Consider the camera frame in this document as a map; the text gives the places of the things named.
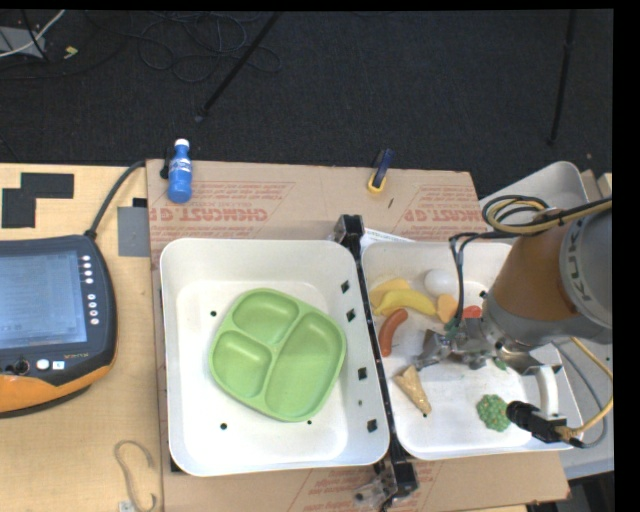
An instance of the button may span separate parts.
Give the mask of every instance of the button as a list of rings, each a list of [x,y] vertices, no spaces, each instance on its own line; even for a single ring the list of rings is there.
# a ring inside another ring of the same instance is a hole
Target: button
[[[51,363],[49,362],[48,359],[38,359],[36,361],[36,368],[38,370],[41,370],[41,371],[48,370],[49,366],[51,366]]]

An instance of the blue bottle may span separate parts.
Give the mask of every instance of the blue bottle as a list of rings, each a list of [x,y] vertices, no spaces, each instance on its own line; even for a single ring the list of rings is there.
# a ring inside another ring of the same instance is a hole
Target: blue bottle
[[[192,164],[189,158],[189,141],[178,139],[176,153],[169,164],[169,190],[167,195],[174,203],[186,203],[191,199]]]

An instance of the toy banana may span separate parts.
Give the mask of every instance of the toy banana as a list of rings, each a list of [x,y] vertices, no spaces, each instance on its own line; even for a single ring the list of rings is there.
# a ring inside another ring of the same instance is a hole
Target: toy banana
[[[396,309],[411,308],[428,316],[436,314],[433,301],[416,290],[389,290],[384,294],[380,305],[373,310],[374,315],[389,316]]]
[[[369,292],[369,302],[371,302],[371,305],[374,308],[377,308],[385,293],[391,290],[408,290],[409,288],[411,288],[411,285],[409,285],[409,282],[402,277],[389,279]]]

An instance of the green plate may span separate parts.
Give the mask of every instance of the green plate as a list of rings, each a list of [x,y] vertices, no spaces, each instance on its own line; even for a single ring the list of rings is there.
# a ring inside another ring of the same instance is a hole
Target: green plate
[[[244,293],[211,345],[215,381],[240,402],[282,421],[304,421],[327,400],[347,343],[336,321],[270,288]]]

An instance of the plastic egg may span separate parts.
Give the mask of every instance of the plastic egg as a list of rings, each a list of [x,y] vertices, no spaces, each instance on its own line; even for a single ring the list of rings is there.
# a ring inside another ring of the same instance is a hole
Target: plastic egg
[[[424,276],[424,287],[427,293],[433,297],[438,297],[444,293],[458,296],[458,278],[449,272],[441,268],[434,268],[427,272]]]

